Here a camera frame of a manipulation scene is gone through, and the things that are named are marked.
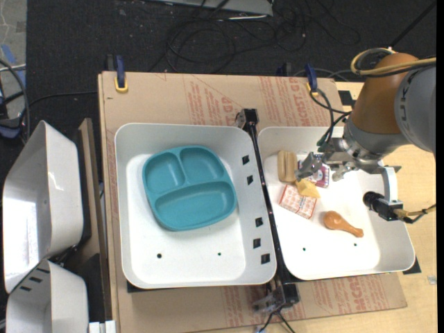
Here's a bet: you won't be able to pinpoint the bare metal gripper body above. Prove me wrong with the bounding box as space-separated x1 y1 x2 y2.
322 137 384 173

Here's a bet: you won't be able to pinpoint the thin black rod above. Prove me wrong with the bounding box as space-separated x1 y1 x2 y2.
246 123 291 286

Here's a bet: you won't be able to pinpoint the pink and white carton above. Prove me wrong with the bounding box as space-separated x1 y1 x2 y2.
309 162 331 189

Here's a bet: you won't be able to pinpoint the brown chicken drumstick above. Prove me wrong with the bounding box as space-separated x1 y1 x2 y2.
323 210 365 239

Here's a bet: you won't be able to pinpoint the red and white packet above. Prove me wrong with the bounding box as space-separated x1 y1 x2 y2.
278 184 318 220

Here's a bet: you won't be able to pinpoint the tan hot dog bun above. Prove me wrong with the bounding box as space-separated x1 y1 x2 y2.
276 149 299 184

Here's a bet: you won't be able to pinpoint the brown cardboard board red print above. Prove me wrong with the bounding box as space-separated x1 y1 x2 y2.
98 70 409 333

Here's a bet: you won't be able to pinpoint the yellow cheese wedge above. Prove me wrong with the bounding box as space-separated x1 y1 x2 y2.
294 178 321 200

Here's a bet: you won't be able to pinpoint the black cylinder on white bracket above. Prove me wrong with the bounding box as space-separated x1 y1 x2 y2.
362 165 405 222

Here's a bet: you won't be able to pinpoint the blue divided plate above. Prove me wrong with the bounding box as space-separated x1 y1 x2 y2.
141 145 239 232

